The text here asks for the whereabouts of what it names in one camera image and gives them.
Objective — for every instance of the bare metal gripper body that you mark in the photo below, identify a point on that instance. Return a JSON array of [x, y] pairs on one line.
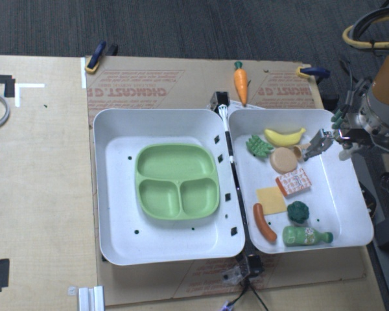
[[372, 131]]

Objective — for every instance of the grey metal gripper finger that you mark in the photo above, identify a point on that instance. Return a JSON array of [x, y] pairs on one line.
[[311, 152], [324, 138]]

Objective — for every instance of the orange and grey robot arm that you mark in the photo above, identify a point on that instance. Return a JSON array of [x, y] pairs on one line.
[[384, 86]]

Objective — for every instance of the tan cone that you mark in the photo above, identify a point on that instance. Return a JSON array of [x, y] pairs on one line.
[[299, 151]]

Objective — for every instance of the tan round biscuit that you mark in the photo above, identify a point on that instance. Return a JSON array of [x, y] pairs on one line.
[[283, 160]]

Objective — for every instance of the yellow banana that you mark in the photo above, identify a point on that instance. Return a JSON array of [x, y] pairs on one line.
[[283, 138]]

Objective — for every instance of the orange and white carton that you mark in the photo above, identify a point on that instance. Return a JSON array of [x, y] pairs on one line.
[[293, 181]]

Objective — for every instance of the white plastic tray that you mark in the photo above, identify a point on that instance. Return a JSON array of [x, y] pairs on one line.
[[123, 186], [330, 193]]

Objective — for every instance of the green lettuce leaf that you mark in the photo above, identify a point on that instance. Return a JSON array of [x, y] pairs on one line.
[[258, 146]]

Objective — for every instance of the green broccoli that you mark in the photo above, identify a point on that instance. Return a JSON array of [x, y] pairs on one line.
[[298, 212]]

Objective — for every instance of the yellow cheese slice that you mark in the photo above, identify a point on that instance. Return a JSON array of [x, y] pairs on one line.
[[271, 201]]

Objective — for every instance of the thin black and white rod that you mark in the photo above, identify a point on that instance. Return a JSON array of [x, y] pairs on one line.
[[234, 170]]

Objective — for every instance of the green bottle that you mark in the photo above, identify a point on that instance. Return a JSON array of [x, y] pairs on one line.
[[299, 236]]

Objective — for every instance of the orange sausage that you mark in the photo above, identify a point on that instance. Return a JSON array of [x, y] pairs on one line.
[[263, 223]]

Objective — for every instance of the orange carrot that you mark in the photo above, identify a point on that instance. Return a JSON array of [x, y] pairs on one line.
[[240, 84]]

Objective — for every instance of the green divided plate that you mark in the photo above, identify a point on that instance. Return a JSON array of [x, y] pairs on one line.
[[176, 160]]

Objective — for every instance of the brown cardboard board red print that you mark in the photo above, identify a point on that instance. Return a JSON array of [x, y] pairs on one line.
[[188, 83]]

